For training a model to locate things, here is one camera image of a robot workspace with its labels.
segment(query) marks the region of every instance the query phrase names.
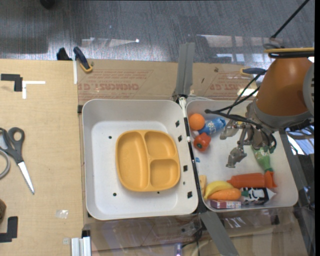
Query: green bottle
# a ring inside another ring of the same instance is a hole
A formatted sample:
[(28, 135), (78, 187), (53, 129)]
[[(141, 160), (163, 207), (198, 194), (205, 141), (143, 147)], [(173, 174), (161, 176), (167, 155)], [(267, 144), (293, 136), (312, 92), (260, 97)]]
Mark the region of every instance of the green bottle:
[(263, 168), (264, 173), (267, 171), (273, 172), (270, 165), (270, 154), (269, 151), (265, 151), (263, 147), (260, 147), (260, 149), (254, 149), (251, 147), (255, 156), (256, 161), (259, 163), (259, 165)]

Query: black clip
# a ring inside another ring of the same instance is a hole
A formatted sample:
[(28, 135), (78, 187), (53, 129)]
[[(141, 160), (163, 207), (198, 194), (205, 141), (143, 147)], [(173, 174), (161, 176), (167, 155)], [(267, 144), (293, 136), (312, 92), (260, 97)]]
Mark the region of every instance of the black clip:
[(0, 233), (0, 243), (12, 242), (12, 238), (18, 236), (18, 217), (13, 216), (8, 218), (6, 233)]
[(14, 91), (22, 92), (22, 80), (19, 74), (1, 74), (2, 81), (14, 81)]
[(80, 67), (83, 69), (83, 71), (86, 73), (90, 73), (92, 71), (92, 66), (88, 63), (85, 55), (79, 49), (79, 47), (78, 46), (74, 47), (73, 52), (75, 53), (75, 59), (80, 60)]
[(56, 59), (58, 61), (72, 61), (72, 58), (69, 58), (64, 47), (59, 49), (58, 53), (56, 54)]

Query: yellow plate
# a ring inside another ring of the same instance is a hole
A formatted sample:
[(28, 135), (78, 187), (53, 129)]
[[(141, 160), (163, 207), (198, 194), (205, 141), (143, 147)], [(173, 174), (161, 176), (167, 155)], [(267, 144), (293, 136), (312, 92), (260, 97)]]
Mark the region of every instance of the yellow plate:
[(131, 191), (161, 191), (180, 179), (176, 143), (165, 132), (131, 130), (122, 133), (115, 147), (120, 182)]

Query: scissor handle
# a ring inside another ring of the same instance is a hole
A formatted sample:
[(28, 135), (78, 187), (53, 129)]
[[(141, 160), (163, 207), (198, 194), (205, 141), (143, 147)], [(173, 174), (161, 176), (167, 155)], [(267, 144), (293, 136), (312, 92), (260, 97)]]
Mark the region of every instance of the scissor handle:
[[(15, 139), (15, 134), (20, 134), (20, 139)], [(18, 127), (12, 127), (10, 130), (8, 130), (8, 136), (14, 146), (15, 151), (17, 151), (20, 155), (22, 155), (22, 143), (25, 140), (25, 132), (24, 130), (18, 128)]]
[[(1, 148), (0, 146), (0, 149), (12, 156), (17, 164), (23, 162), (22, 143), (25, 139), (25, 132), (18, 127), (13, 127), (9, 131), (0, 128), (0, 132), (2, 132), (4, 142), (7, 146), (7, 148)], [(15, 139), (15, 133), (21, 134), (21, 138), (19, 140)]]

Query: scissor blade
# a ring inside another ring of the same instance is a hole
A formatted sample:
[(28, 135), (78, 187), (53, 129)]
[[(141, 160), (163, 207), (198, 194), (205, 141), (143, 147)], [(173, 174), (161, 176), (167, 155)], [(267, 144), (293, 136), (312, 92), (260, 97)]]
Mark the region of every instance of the scissor blade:
[(29, 173), (28, 173), (28, 170), (27, 170), (25, 162), (18, 163), (18, 166), (19, 166), (19, 168), (20, 168), (20, 170), (22, 172), (24, 180), (25, 180), (26, 184), (28, 185), (31, 193), (35, 194), (34, 186), (32, 186), (31, 179), (30, 179), (30, 176), (29, 176)]

